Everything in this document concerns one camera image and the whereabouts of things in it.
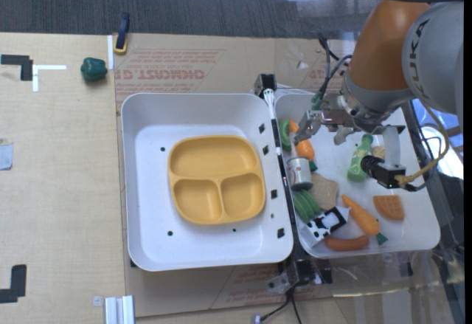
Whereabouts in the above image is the orange toy carrot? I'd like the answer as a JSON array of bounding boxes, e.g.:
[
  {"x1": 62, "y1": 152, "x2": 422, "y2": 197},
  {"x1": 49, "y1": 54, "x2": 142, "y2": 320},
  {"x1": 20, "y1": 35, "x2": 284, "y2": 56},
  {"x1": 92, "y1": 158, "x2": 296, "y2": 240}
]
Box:
[
  {"x1": 288, "y1": 119, "x2": 319, "y2": 173},
  {"x1": 340, "y1": 193, "x2": 389, "y2": 247}
]

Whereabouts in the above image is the green toy doughnut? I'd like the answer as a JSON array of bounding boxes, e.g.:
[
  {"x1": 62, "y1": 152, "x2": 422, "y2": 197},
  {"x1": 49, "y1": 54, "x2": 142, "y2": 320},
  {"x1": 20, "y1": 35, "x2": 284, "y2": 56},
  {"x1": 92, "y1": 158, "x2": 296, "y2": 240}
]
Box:
[{"x1": 278, "y1": 117, "x2": 294, "y2": 152}]

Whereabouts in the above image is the yellow divided plate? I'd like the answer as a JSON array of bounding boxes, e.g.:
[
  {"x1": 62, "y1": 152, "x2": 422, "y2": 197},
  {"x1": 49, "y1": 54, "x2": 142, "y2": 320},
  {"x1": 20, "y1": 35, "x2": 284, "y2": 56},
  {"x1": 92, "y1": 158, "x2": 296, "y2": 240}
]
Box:
[{"x1": 167, "y1": 134, "x2": 268, "y2": 226}]

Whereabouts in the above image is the black cylinder on white bracket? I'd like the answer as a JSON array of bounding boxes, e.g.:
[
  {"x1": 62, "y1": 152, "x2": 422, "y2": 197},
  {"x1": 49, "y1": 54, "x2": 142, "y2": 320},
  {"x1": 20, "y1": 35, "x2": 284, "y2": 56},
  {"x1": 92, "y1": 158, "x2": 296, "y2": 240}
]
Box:
[{"x1": 360, "y1": 124, "x2": 408, "y2": 190}]

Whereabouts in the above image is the green toy bell pepper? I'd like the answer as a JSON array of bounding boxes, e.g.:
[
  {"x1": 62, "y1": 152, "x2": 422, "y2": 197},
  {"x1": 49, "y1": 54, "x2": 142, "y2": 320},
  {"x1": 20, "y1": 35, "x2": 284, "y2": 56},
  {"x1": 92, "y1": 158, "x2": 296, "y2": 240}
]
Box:
[{"x1": 80, "y1": 57, "x2": 109, "y2": 83}]

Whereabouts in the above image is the orange toy waffle piece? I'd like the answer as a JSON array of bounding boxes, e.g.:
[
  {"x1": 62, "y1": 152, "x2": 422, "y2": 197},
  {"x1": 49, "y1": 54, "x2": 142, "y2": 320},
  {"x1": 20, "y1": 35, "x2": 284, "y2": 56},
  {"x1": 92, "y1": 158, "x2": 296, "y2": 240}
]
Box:
[{"x1": 372, "y1": 194, "x2": 406, "y2": 221}]

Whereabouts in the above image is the green toy bottle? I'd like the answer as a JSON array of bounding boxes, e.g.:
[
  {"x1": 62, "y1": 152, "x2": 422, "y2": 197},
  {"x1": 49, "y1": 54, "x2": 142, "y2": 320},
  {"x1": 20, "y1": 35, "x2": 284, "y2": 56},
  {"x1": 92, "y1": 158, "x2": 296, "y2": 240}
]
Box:
[{"x1": 346, "y1": 133, "x2": 375, "y2": 184}]

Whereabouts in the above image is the black block with thin wires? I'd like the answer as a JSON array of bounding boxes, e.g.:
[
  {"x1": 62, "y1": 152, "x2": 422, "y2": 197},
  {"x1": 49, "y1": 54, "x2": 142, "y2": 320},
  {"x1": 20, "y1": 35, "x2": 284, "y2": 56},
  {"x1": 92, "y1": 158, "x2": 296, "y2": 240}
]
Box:
[
  {"x1": 266, "y1": 258, "x2": 333, "y2": 294},
  {"x1": 254, "y1": 73, "x2": 278, "y2": 97}
]

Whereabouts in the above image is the small silver can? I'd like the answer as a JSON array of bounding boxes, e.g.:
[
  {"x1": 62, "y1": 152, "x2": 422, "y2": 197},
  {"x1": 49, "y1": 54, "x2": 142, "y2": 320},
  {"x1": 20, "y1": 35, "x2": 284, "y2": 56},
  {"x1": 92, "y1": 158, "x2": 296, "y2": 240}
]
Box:
[{"x1": 286, "y1": 156, "x2": 314, "y2": 192}]

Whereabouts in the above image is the brown toy bread slice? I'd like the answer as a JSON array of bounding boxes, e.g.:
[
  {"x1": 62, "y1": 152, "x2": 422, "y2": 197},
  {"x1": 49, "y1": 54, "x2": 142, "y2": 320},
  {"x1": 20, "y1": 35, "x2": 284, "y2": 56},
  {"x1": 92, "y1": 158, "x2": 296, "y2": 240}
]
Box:
[{"x1": 307, "y1": 172, "x2": 340, "y2": 212}]

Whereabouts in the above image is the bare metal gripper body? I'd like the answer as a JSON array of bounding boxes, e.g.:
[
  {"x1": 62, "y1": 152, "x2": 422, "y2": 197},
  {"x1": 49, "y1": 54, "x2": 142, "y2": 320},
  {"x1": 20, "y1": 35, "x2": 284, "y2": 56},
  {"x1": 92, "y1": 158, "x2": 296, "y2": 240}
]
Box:
[{"x1": 319, "y1": 92, "x2": 370, "y2": 134}]

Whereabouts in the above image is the black and white milk carton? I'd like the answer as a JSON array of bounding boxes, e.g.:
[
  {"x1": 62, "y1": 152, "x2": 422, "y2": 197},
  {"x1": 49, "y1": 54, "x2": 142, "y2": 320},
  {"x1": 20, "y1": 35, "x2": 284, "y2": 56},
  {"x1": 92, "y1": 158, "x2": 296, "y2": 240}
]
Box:
[{"x1": 299, "y1": 205, "x2": 352, "y2": 250}]

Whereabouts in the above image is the thin black and white rod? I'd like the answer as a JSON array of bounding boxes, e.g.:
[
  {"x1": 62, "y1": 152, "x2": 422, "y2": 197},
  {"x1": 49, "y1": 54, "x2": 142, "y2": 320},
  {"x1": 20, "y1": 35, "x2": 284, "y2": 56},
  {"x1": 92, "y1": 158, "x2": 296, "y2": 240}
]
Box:
[{"x1": 263, "y1": 89, "x2": 297, "y2": 261}]

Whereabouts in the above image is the brown cardboard board red print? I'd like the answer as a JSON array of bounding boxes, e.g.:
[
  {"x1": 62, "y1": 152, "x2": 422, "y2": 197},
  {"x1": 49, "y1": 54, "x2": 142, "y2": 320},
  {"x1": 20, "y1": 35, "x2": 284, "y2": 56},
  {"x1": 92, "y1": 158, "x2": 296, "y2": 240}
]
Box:
[{"x1": 111, "y1": 32, "x2": 443, "y2": 319}]

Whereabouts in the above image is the green ribbed toy vegetable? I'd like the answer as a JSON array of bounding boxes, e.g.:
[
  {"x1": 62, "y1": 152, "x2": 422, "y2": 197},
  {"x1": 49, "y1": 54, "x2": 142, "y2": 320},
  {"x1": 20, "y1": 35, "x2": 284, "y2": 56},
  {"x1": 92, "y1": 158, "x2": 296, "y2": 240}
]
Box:
[{"x1": 292, "y1": 189, "x2": 322, "y2": 224}]

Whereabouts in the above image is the orange toy sausage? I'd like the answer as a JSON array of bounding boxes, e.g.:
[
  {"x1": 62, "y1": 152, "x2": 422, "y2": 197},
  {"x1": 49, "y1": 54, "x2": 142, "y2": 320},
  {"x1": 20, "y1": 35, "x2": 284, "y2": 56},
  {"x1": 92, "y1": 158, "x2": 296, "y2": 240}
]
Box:
[{"x1": 323, "y1": 234, "x2": 371, "y2": 252}]

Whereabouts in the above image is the white plastic tray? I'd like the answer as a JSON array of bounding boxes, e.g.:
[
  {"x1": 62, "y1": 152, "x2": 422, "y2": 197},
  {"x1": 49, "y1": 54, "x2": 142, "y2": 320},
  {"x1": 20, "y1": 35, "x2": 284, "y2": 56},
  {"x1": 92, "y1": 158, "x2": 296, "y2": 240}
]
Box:
[
  {"x1": 274, "y1": 93, "x2": 442, "y2": 261},
  {"x1": 120, "y1": 92, "x2": 295, "y2": 273}
]

